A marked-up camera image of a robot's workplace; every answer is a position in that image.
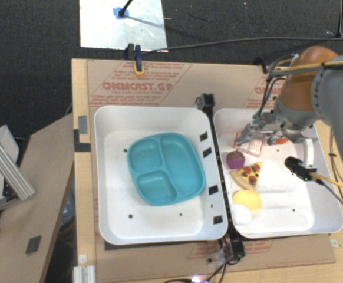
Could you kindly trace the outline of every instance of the black floor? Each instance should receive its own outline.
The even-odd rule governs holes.
[[[254,37],[327,38],[341,0],[162,0],[168,46]],[[267,63],[311,45],[343,54],[343,41],[259,40],[149,54],[145,60]],[[81,48],[79,0],[0,0],[0,126],[24,137],[64,116],[71,59],[120,59],[122,51]]]

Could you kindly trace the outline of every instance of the yellow lemon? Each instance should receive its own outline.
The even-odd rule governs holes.
[[[259,193],[251,190],[241,190],[234,193],[232,200],[233,204],[244,205],[249,210],[258,210],[262,207]]]

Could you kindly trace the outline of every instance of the toy pizza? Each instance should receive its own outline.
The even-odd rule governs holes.
[[[241,169],[231,171],[230,175],[243,189],[255,191],[261,165],[261,162],[257,162]]]

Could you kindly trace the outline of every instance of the wire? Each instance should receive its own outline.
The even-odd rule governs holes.
[[[325,187],[330,193],[333,194],[333,196],[334,196],[335,198],[338,199],[338,201],[339,201],[341,204],[343,204],[343,196],[341,196],[342,198],[340,198],[340,197],[339,197],[337,194],[335,194],[335,192],[334,192],[332,189],[330,189],[321,179],[318,179],[316,182],[317,182],[319,185]]]
[[[67,116],[68,113],[71,111],[71,109],[72,109],[72,103],[68,106],[67,111],[65,112],[64,116]]]
[[[267,103],[267,101],[268,101],[268,99],[269,99],[269,97],[271,95],[273,86],[275,85],[275,83],[277,81],[280,81],[280,80],[285,80],[285,78],[276,78],[272,82],[267,83],[266,88],[265,88],[265,92],[263,94],[262,105],[260,106],[260,109],[259,109],[259,116],[262,114],[263,108],[266,106],[266,103]]]
[[[209,276],[207,279],[205,279],[205,281],[210,282],[210,280],[211,280],[214,276],[216,276],[216,275],[223,269],[223,267],[224,267],[225,265],[226,265],[226,263],[223,264],[222,266],[220,266],[213,274],[211,274],[211,276]]]
[[[172,279],[172,280],[165,281],[164,283],[172,283],[172,282],[191,283],[191,279]]]
[[[285,64],[286,62],[288,62],[288,61],[290,61],[290,60],[292,61],[293,58],[294,58],[295,56],[296,56],[295,54],[289,54],[289,55],[286,55],[286,56],[284,56],[284,57],[281,57],[281,58],[276,59],[274,62],[272,62],[272,63],[270,64],[270,66],[269,66],[269,68],[268,68],[268,72],[273,71],[273,70],[275,69],[276,66]]]
[[[221,277],[220,277],[219,283],[223,282],[223,279],[224,279],[224,276],[225,276],[225,271],[226,271],[226,264],[227,263],[224,264],[223,272],[221,273]]]
[[[337,170],[335,168],[335,162],[334,162],[334,153],[333,153],[333,148],[334,148],[334,131],[332,129],[330,129],[330,163],[331,163],[331,169],[332,169],[332,172],[334,174],[334,179],[336,181],[338,181],[338,178],[337,178]],[[339,190],[339,194],[341,195],[342,197],[342,200],[339,200],[339,202],[341,204],[343,204],[343,193],[342,193],[342,189],[339,187],[338,188]]]
[[[182,50],[188,48],[197,48],[197,47],[204,47],[204,46],[212,46],[212,45],[220,45],[220,44],[227,44],[227,43],[234,43],[234,42],[247,42],[247,41],[264,41],[264,40],[294,40],[294,41],[343,41],[343,38],[304,38],[304,37],[259,37],[259,38],[240,38],[240,39],[229,39],[223,41],[215,41],[215,42],[206,42],[200,44],[192,44],[192,45],[181,45],[181,46],[173,46],[173,47],[164,47],[158,48],[156,50],[150,50],[142,52],[142,55],[153,54],[159,51],[170,51],[170,50]]]
[[[315,172],[310,172],[309,174],[310,174],[310,176],[312,176],[312,178],[313,178],[314,181],[317,181],[317,180],[326,180],[327,182],[332,183],[333,185],[336,185],[336,186],[339,186],[339,187],[342,187],[342,188],[343,188],[343,184],[338,183],[337,181],[332,180],[332,179],[330,179],[330,178],[327,178],[327,177],[325,177],[325,176],[323,176],[323,175],[321,175],[321,174],[318,174],[318,173],[315,173]]]
[[[238,264],[240,261],[241,261],[241,258],[238,258],[237,261],[234,261],[234,262],[231,262],[231,260],[229,260],[229,261],[227,262],[227,264],[228,264],[228,265],[236,265],[236,264]]]
[[[316,71],[316,70],[337,67],[337,66],[343,66],[343,61],[325,62],[322,64],[319,64],[319,63],[306,64],[306,65],[294,66],[294,67],[283,68],[283,69],[274,69],[271,71],[271,75],[281,76],[281,75],[287,75],[287,74],[304,73],[307,71]]]
[[[332,171],[333,171],[335,182],[336,182],[334,184],[338,186],[339,194],[341,195],[341,197],[339,197],[337,194],[335,194],[335,192],[329,186],[327,186],[321,179],[314,179],[314,181],[316,181],[319,185],[325,187],[343,205],[343,193],[342,193],[342,189],[341,189],[343,186],[340,186],[338,184],[337,171],[335,169],[335,162],[334,162],[335,154],[333,154],[333,146],[334,146],[334,132],[331,129],[330,130],[330,153],[329,153],[330,162],[331,162],[331,167],[332,167]]]
[[[340,174],[339,171],[338,171],[337,164],[335,163],[334,158],[332,159],[332,163],[333,163],[333,165],[334,165],[335,171],[337,172],[337,175],[339,176],[339,179],[340,179],[340,180],[342,181],[342,183],[343,183],[343,177],[341,176],[341,174]]]

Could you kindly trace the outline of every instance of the black bracket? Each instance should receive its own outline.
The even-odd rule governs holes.
[[[226,185],[224,180],[224,172],[222,169],[222,163],[220,158],[220,151],[219,151],[219,143],[216,138],[216,129],[215,124],[213,122],[213,107],[215,106],[215,100],[213,98],[213,94],[202,94],[200,97],[198,97],[195,101],[196,108],[200,109],[202,112],[204,112],[209,119],[210,126],[211,126],[211,132],[212,132],[212,139],[213,144],[215,146],[215,153],[216,153],[216,160],[217,165],[219,168],[219,174],[220,174],[220,180],[221,180],[221,186],[223,190],[223,197],[225,202],[225,208],[228,218],[228,234],[230,236],[230,243],[233,250],[233,256],[235,258],[242,258],[245,256],[245,248],[243,246],[243,240],[242,236],[240,236],[233,224],[232,220],[232,214],[230,212],[230,203],[229,198],[226,191]]]
[[[39,245],[41,244],[41,239],[42,239],[42,236],[36,236],[36,237],[31,238],[28,242],[28,246],[26,248],[25,253],[29,255],[33,252],[36,252],[39,248]]]
[[[265,59],[263,59],[262,57],[256,58],[253,62],[253,65],[260,65],[262,67],[263,73],[264,74],[268,73]]]
[[[90,152],[91,145],[89,143],[80,143],[80,133],[78,129],[73,130],[75,152]]]

